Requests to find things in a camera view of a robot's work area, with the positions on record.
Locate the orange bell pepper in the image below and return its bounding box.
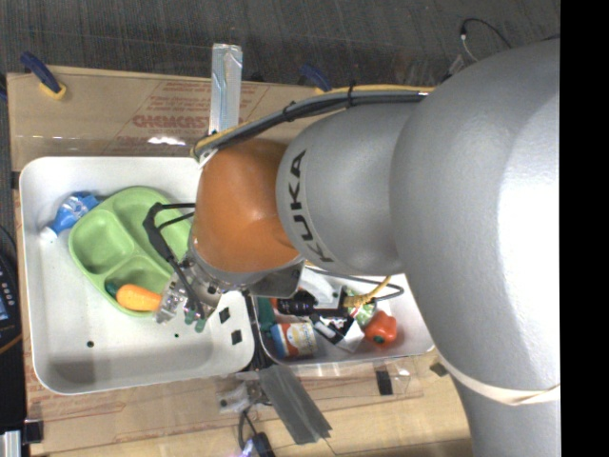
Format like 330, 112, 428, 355
363, 308, 399, 348

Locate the small can blue red label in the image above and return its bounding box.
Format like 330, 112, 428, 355
269, 321, 320, 361

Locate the dark green toy vegetable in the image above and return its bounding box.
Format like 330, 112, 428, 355
257, 296, 276, 333

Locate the brown cardboard board red print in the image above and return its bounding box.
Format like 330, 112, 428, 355
6, 64, 473, 457

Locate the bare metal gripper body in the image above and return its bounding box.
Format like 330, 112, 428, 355
155, 258, 224, 326

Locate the black cylinder on white bracket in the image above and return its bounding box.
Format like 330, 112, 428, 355
276, 267, 351, 317

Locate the green divided plate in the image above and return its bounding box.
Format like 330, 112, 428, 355
67, 185, 197, 319

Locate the orange carrot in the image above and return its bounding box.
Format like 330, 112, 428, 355
105, 282, 165, 313

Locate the white plastic tray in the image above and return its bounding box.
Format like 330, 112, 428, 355
251, 265, 437, 367
18, 155, 256, 396

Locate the blue and white plastic bottle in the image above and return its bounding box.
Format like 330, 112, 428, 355
39, 190, 102, 243

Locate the black and white carton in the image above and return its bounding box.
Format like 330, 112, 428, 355
311, 311, 366, 354

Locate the green and white packet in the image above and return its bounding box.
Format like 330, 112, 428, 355
349, 293, 378, 328

